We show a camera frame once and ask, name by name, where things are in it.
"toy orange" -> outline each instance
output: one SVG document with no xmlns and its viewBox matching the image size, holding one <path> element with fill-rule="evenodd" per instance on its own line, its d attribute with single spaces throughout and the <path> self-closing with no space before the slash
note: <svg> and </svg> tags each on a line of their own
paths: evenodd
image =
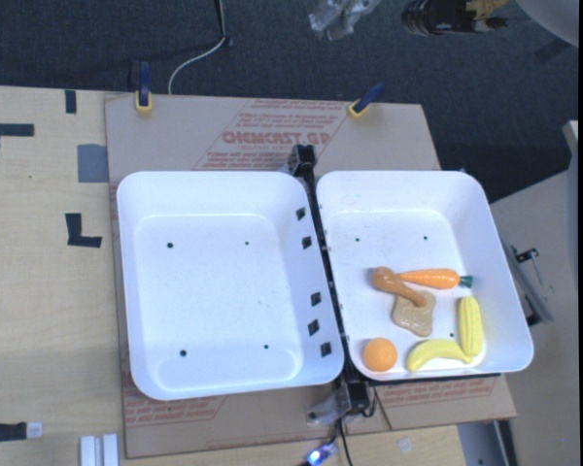
<svg viewBox="0 0 583 466">
<path fill-rule="evenodd" d="M 362 360 L 371 371 L 388 371 L 397 361 L 397 349 L 391 340 L 377 337 L 365 345 Z"/>
</svg>

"wooden table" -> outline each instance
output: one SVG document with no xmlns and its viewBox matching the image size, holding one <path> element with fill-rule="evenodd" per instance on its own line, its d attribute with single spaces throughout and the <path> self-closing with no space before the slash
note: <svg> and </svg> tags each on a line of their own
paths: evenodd
<svg viewBox="0 0 583 466">
<path fill-rule="evenodd" d="M 0 464 L 78 464 L 81 436 L 119 435 L 120 463 L 295 465 L 298 442 L 124 458 L 117 307 L 107 183 L 78 181 L 77 146 L 106 145 L 104 93 L 0 86 L 0 123 L 34 123 L 34 137 L 0 139 L 0 423 L 41 421 L 40 439 L 0 443 Z M 84 217 L 99 249 L 67 246 L 65 214 Z M 411 449 L 398 446 L 407 439 Z M 356 466 L 463 466 L 456 426 L 351 436 Z M 344 465 L 345 455 L 329 461 Z"/>
</svg>

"banana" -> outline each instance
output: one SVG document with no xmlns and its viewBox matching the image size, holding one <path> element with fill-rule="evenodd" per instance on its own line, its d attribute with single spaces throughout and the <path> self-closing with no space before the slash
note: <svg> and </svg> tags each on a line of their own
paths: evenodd
<svg viewBox="0 0 583 466">
<path fill-rule="evenodd" d="M 406 368 L 410 372 L 417 371 L 429 360 L 435 359 L 436 357 L 458 359 L 466 364 L 471 361 L 471 358 L 453 340 L 424 340 L 413 347 L 408 353 Z"/>
<path fill-rule="evenodd" d="M 458 304 L 460 345 L 469 357 L 482 351 L 482 317 L 475 297 L 463 297 Z"/>
</svg>

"dark floor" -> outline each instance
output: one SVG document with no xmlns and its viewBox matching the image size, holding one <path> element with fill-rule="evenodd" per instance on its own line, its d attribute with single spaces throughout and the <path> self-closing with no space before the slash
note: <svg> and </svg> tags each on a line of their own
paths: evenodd
<svg viewBox="0 0 583 466">
<path fill-rule="evenodd" d="M 412 0 L 385 0 L 341 41 L 318 40 L 317 0 L 223 0 L 224 47 L 192 63 L 176 94 L 421 104 L 443 169 L 464 169 L 491 202 L 567 168 L 562 132 L 578 119 L 578 49 L 515 1 L 508 27 L 475 35 L 409 34 Z M 131 61 L 148 61 L 153 91 L 220 38 L 214 0 L 0 0 L 0 84 L 128 90 Z"/>
</svg>

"white cable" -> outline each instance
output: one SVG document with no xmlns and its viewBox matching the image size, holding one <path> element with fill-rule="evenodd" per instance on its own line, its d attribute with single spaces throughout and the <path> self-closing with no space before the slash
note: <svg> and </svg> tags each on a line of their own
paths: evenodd
<svg viewBox="0 0 583 466">
<path fill-rule="evenodd" d="M 184 69 L 186 66 L 190 65 L 192 62 L 196 62 L 197 60 L 202 59 L 203 57 L 207 57 L 208 55 L 210 55 L 211 53 L 214 53 L 216 50 L 218 50 L 224 43 L 224 41 L 226 40 L 226 26 L 224 24 L 224 5 L 223 5 L 223 0 L 218 0 L 219 3 L 219 11 L 221 14 L 221 28 L 222 28 L 222 32 L 223 32 L 223 37 L 213 46 L 211 47 L 209 50 L 207 50 L 204 53 L 201 53 L 200 55 L 193 57 L 189 60 L 187 60 L 186 62 L 184 62 L 183 64 L 181 64 L 179 67 L 177 67 L 177 69 L 175 69 L 175 71 L 173 71 L 173 74 L 171 75 L 170 80 L 168 81 L 168 94 L 172 95 L 173 94 L 173 81 L 175 80 L 175 77 L 178 75 L 178 73 Z"/>
</svg>

